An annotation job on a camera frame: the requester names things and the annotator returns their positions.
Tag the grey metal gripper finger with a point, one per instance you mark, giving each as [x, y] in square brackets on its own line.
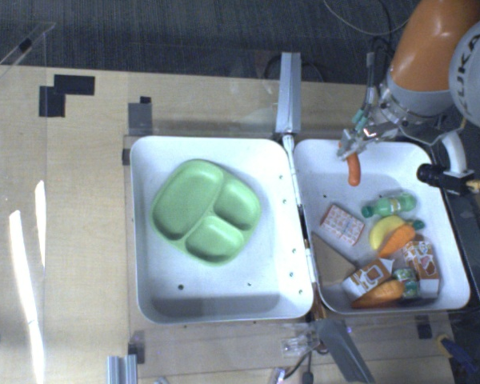
[342, 150]
[359, 147]

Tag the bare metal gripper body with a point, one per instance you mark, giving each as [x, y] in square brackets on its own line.
[384, 128]

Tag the orange sausage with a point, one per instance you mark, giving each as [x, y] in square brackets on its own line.
[354, 172]

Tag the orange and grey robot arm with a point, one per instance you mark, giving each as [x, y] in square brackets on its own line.
[428, 42]

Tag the white plastic tray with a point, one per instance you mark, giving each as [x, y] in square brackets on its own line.
[328, 174]
[232, 290]

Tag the green plastic bottle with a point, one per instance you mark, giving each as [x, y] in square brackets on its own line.
[392, 205]

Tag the yellow banana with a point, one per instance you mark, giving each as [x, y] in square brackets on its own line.
[382, 230]

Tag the orange carrot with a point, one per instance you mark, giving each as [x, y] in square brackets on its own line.
[380, 294]
[398, 240]

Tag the brown triangular slice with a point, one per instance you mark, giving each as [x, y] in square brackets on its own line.
[330, 260]

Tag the green divided plate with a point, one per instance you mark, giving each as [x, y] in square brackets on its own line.
[192, 198]

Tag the black cylinder on white bracket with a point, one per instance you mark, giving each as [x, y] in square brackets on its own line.
[444, 174]

